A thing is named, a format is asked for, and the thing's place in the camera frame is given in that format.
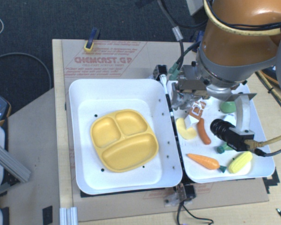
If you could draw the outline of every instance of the yellow corn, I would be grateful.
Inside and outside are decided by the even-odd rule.
[[[246,151],[235,158],[228,167],[228,171],[230,173],[237,173],[240,171],[248,162],[250,162],[253,158],[251,152]]]

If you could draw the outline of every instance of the carrot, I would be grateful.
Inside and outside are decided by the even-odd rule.
[[[211,140],[210,140],[210,138],[208,137],[208,135],[205,131],[204,119],[203,118],[200,118],[199,122],[197,123],[197,129],[198,129],[199,137],[201,138],[203,143],[205,145],[209,145],[211,143]]]
[[[192,153],[188,153],[187,156],[190,159],[194,160],[195,162],[199,163],[200,165],[206,167],[207,169],[210,170],[220,169],[222,172],[225,172],[226,170],[226,167],[220,166],[219,162],[214,158],[206,157],[198,154],[192,154]]]

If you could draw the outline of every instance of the white tray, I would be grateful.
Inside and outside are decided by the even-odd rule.
[[[167,84],[168,91],[171,93],[171,84]],[[240,85],[237,90],[233,93],[250,93],[249,88],[245,85]],[[265,134],[263,132],[259,117],[257,115],[254,102],[250,101],[251,105],[251,120],[250,120],[250,129],[255,132],[254,139],[256,141],[266,141]],[[225,181],[225,180],[238,180],[238,179],[250,179],[258,177],[267,177],[273,174],[275,170],[275,164],[273,157],[260,157],[253,154],[253,159],[248,163],[242,170],[232,174],[226,170],[225,173],[222,173],[220,170],[209,170],[196,162],[192,161],[187,157],[187,153],[200,154],[208,157],[215,158],[219,161],[220,165],[227,166],[232,161],[232,158],[235,158],[239,155],[235,150],[227,150],[222,154],[219,154],[216,151],[216,148],[224,142],[217,138],[210,130],[210,124],[214,119],[220,118],[224,119],[226,114],[220,111],[221,101],[216,98],[210,98],[208,100],[203,100],[206,102],[207,106],[204,109],[202,118],[205,120],[205,130],[211,139],[210,145],[205,145],[199,136],[196,136],[194,139],[185,140],[182,136],[178,135],[182,158],[185,166],[185,172],[187,176],[197,183],[207,183],[207,182],[216,182],[216,181]],[[185,117],[185,111],[177,110],[174,111],[175,119]],[[264,152],[270,152],[269,146],[261,148]]]
[[[81,191],[97,195],[169,188],[181,181],[179,154],[167,101],[159,82],[152,79],[80,79],[71,84],[69,98],[76,181]],[[157,137],[159,151],[143,166],[118,173],[104,167],[89,131],[96,119],[122,109],[133,109],[143,115]]]

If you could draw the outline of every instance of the black carpet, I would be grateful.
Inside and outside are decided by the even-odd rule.
[[[200,12],[191,17],[186,0],[165,2],[180,23],[190,25],[206,18]],[[101,40],[176,41],[156,0],[0,0],[0,19],[4,23],[0,55],[35,56],[52,79],[52,39],[88,39],[97,27]],[[181,31],[184,41],[195,33]],[[12,113],[48,89],[48,74],[37,59],[26,55],[0,58],[0,95],[11,103]]]

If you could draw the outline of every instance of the yellow compartment plate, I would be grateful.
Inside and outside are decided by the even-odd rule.
[[[152,128],[135,110],[124,109],[97,119],[90,136],[102,163],[113,172],[137,168],[158,153]]]

